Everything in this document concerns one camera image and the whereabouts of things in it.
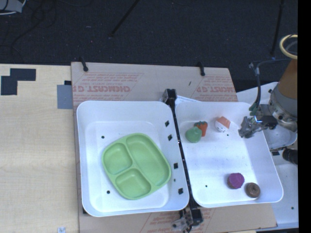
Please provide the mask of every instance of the black post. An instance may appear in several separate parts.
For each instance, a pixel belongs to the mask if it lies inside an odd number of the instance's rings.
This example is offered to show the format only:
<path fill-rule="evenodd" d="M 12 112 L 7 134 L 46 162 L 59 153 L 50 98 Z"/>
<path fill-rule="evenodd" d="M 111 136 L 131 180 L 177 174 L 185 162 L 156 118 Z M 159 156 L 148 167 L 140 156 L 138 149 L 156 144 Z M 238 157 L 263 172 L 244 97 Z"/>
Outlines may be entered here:
<path fill-rule="evenodd" d="M 115 34 L 115 32 L 118 30 L 118 28 L 121 26 L 121 24 L 125 21 L 125 19 L 128 17 L 128 15 L 132 12 L 132 10 L 135 8 L 135 6 L 138 4 L 140 0 L 135 0 L 135 2 L 133 3 L 133 5 L 131 6 L 131 8 L 126 12 L 126 14 L 122 17 L 122 19 L 120 20 L 120 22 L 117 24 L 117 26 L 114 28 L 113 31 L 111 31 L 111 33 L 108 35 L 109 39 L 112 38 Z"/>
<path fill-rule="evenodd" d="M 280 10 L 278 12 L 278 18 L 277 18 L 277 23 L 276 23 L 276 33 L 274 35 L 273 45 L 272 45 L 272 49 L 271 49 L 271 52 L 270 52 L 272 57 L 274 57 L 274 53 L 275 53 L 276 42 L 277 42 L 277 38 L 278 38 L 278 31 L 279 31 L 279 28 L 280 28 L 283 7 L 284 7 L 284 0 L 281 0 Z"/>

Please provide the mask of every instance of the flattened cardboard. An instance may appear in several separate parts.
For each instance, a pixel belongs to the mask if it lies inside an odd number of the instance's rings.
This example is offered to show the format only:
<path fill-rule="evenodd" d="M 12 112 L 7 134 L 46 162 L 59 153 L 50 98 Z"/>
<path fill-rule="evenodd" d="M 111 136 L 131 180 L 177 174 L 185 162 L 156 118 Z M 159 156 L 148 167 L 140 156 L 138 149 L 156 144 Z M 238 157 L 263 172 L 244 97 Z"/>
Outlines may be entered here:
<path fill-rule="evenodd" d="M 72 93 L 77 162 L 79 225 L 81 233 L 174 232 L 172 222 L 179 212 L 143 213 L 123 216 L 92 217 L 83 213 L 76 109 L 86 100 L 159 101 L 165 89 L 199 101 L 238 101 L 229 70 L 205 67 L 152 66 L 130 64 L 71 63 Z M 202 208 L 204 221 L 194 233 L 217 233 L 269 228 L 276 226 L 270 204 Z"/>

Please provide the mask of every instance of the green plate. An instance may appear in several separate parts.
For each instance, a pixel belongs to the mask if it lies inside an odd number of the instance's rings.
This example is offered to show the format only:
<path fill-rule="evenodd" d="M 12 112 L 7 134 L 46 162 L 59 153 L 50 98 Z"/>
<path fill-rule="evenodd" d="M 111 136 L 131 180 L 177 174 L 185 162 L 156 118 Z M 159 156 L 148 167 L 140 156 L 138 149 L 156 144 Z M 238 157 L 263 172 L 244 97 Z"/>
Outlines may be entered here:
<path fill-rule="evenodd" d="M 172 173 L 162 151 L 142 133 L 126 135 L 106 147 L 102 164 L 118 192 L 130 200 L 157 191 Z"/>

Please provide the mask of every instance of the purple object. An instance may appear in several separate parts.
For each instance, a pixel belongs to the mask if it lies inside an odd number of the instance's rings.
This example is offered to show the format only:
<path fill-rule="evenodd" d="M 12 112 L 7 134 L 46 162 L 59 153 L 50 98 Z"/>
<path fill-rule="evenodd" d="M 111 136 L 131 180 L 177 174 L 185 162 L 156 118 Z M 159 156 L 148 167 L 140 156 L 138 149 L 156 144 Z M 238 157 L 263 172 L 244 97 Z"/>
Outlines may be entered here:
<path fill-rule="evenodd" d="M 241 188 L 245 179 L 240 173 L 231 173 L 227 179 L 228 185 L 233 189 Z"/>

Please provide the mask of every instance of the yellow ring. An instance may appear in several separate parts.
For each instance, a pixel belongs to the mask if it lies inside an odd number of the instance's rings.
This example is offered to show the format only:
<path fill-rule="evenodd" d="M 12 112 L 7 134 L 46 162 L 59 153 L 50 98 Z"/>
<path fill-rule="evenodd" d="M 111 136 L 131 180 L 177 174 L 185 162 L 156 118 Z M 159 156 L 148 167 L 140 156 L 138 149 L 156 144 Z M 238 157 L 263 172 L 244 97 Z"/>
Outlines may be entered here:
<path fill-rule="evenodd" d="M 294 60 L 297 60 L 298 59 L 298 56 L 297 55 L 294 55 L 294 54 L 291 54 L 289 52 L 287 52 L 284 47 L 283 47 L 283 43 L 284 41 L 286 41 L 287 39 L 289 38 L 298 38 L 298 35 L 297 34 L 289 34 L 285 37 L 283 37 L 281 40 L 280 40 L 280 49 L 281 49 L 281 52 L 284 53 L 287 57 L 290 57 Z"/>

